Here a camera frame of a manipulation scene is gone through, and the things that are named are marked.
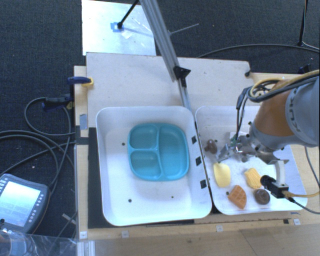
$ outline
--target dark carpet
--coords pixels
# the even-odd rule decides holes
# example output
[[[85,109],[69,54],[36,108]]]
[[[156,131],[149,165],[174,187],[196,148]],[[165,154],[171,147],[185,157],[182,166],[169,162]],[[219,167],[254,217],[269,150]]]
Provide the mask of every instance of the dark carpet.
[[[133,1],[111,1],[132,3]],[[198,57],[214,50],[252,44],[296,46],[303,16],[303,0],[159,0],[170,32],[198,24],[171,36],[177,56]],[[320,2],[310,0],[303,41],[319,47]],[[248,61],[253,72],[296,74],[311,64],[319,69],[319,53],[284,46],[248,46],[208,54],[204,58]],[[24,109],[39,97],[69,93],[67,78],[75,65],[85,65],[82,56],[81,0],[0,1],[0,132],[27,130]],[[66,133],[68,122],[62,110],[30,108],[30,122],[47,133]],[[52,138],[64,143],[67,137]],[[0,172],[43,148],[24,139],[0,140]],[[73,149],[68,151],[73,157]],[[18,177],[49,184],[55,176],[49,154],[10,172]],[[65,213],[75,212],[74,171],[65,162],[47,213],[36,234],[56,236],[66,224]],[[74,226],[62,234],[71,237]]]

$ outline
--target wooden table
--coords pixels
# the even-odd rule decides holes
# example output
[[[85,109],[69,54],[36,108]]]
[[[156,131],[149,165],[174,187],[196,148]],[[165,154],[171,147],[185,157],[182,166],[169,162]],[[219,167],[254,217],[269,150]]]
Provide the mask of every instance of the wooden table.
[[[231,86],[240,85],[241,87],[241,83],[248,86],[248,83],[252,84],[264,78],[290,78],[295,76],[290,74],[251,73],[249,77],[245,77],[244,73],[249,70],[249,65],[244,61],[184,58],[180,62],[185,65],[192,62],[199,63],[194,77],[187,80],[191,105],[195,102],[195,108],[201,104],[201,102],[197,102],[200,96],[206,97],[206,95],[201,95],[205,90],[190,86],[197,81],[199,72],[203,74],[199,79],[201,83],[204,81],[203,77],[212,71],[213,76],[215,76],[214,79],[218,81],[212,81],[214,86],[211,87],[211,90],[215,92],[228,91]],[[215,72],[215,69],[212,69],[213,67],[208,67],[207,64],[210,62],[214,64],[213,67],[215,65],[217,67],[223,66],[224,73],[221,70]],[[229,70],[236,70],[236,74],[231,75],[228,72]],[[75,66],[74,75],[86,77],[87,68],[85,66]],[[228,83],[230,80],[237,81],[237,84]],[[82,87],[80,84],[75,85],[76,126],[80,125],[80,115],[88,114],[88,104],[91,104],[91,102],[88,102],[88,90],[90,88]],[[231,105],[233,101],[226,100],[225,104]],[[81,137],[88,137],[88,129],[80,130],[80,134]],[[291,148],[306,193],[315,193],[319,188],[309,168],[304,148],[298,145]],[[305,210],[298,213],[283,211],[235,216],[214,214],[203,219],[197,219],[194,224],[189,225],[88,228],[88,153],[88,145],[78,144],[76,146],[75,177],[78,237],[82,241],[107,240],[94,243],[97,255],[104,255],[106,250],[108,255],[212,255],[212,252],[224,253],[225,255],[265,255],[263,252],[274,252],[275,255],[278,255],[278,250],[283,252],[281,255],[289,253],[292,253],[290,255],[300,255],[300,253],[296,254],[299,250],[307,250],[308,252],[305,255],[308,253],[312,255],[313,250],[317,248],[318,240],[314,237],[319,237],[320,234],[320,218],[318,215]],[[314,169],[318,170],[319,177],[319,149],[310,148],[309,155]],[[319,211],[319,197],[310,198],[307,207]]]

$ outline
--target teal divided plate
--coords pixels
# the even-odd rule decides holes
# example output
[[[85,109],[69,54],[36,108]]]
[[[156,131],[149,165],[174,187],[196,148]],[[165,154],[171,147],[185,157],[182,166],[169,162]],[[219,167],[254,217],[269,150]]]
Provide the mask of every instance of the teal divided plate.
[[[141,179],[174,181],[189,170],[186,135],[175,125],[136,125],[128,135],[127,145],[131,170]]]

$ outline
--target device screen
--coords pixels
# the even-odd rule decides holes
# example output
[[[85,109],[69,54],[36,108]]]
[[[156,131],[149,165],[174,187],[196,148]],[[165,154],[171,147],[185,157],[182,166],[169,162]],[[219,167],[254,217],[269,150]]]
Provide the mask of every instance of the device screen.
[[[9,181],[0,196],[1,218],[23,227],[33,209],[40,190]]]

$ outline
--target white tray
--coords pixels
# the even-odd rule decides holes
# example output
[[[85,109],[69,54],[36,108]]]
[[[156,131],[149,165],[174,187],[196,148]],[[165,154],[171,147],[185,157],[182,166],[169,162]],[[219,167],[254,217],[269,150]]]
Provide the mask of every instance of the white tray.
[[[144,123],[168,123],[183,130],[190,161],[183,178],[147,181],[133,174],[128,134],[134,126]],[[102,210],[109,223],[127,226],[168,222],[203,218],[210,213],[212,201],[208,186],[201,186],[206,173],[203,163],[196,164],[201,151],[189,110],[181,106],[107,107],[96,116],[96,130]]]
[[[244,120],[241,127],[242,132],[249,132],[248,122],[254,120],[258,109],[258,106],[247,106],[245,108]],[[213,139],[217,140],[218,150],[222,149],[222,147],[230,141],[230,133],[236,131],[236,117],[237,112],[234,106],[204,106],[199,108],[195,114],[195,119],[202,148],[204,149],[209,139]],[[269,175],[276,179],[276,169],[274,165],[267,165],[256,157],[251,157],[248,162],[243,163],[239,156],[233,156],[223,161],[231,170],[230,185],[227,187],[218,187],[213,172],[213,164],[217,162],[216,155],[218,156],[219,152],[216,155],[205,152],[204,150],[202,150],[202,152],[204,154],[204,164],[211,186],[213,203],[223,214],[240,215],[274,211],[296,211],[302,209],[286,199],[277,199],[272,195],[270,195],[270,202],[266,205],[258,204],[255,201],[253,196],[254,189],[247,185],[244,172],[254,167],[261,176]],[[306,191],[301,181],[291,148],[286,146],[283,151],[277,151],[275,155],[280,159],[289,160],[285,165],[285,182],[289,186],[289,191],[295,194],[305,194]],[[238,208],[227,198],[227,192],[231,192],[235,185],[241,186],[246,193],[247,202],[244,209]],[[307,198],[295,198],[295,200],[303,206],[307,205]]]

